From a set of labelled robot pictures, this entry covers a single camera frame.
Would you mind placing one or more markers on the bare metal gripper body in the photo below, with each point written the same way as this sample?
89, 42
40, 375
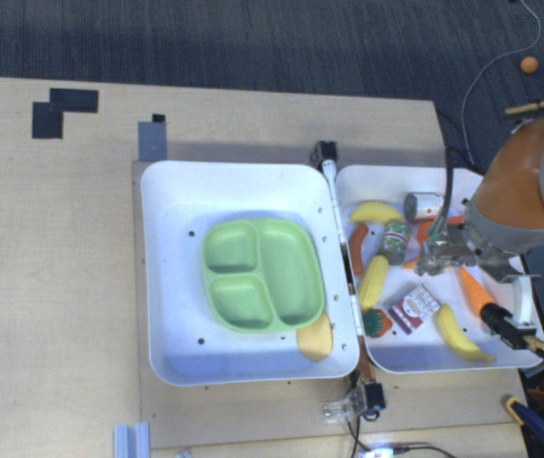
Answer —
451, 251

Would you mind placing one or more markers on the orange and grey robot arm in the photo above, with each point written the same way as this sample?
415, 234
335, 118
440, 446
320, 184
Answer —
510, 193

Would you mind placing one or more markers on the silver can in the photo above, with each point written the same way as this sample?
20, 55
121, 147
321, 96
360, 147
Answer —
422, 206

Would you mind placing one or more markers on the green and white can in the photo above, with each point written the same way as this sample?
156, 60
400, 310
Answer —
395, 241

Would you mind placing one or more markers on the red and white carton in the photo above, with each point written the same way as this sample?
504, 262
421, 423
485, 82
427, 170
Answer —
414, 309

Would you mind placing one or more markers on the yellow banana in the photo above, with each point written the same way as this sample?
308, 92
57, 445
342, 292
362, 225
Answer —
374, 212
453, 334

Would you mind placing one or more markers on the yellow corn cob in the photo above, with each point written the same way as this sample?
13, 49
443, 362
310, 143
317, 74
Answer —
373, 282

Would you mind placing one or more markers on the orange sausage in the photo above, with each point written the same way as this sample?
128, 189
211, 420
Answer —
359, 246

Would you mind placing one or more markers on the red strawberry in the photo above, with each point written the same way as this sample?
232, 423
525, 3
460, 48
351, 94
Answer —
376, 323

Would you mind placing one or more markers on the white plastic tray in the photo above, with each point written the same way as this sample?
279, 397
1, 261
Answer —
176, 265
415, 351

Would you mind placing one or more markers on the yellow bread piece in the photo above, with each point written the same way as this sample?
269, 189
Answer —
315, 339

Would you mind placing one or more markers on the green divided plate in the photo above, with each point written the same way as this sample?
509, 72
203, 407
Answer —
281, 275

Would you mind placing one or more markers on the wooden stick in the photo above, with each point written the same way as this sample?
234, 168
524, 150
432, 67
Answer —
539, 104

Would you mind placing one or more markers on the orange ball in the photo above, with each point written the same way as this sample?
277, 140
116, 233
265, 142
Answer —
529, 64

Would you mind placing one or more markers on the black cylinder on white bracket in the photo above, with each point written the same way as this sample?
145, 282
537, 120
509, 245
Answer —
503, 321

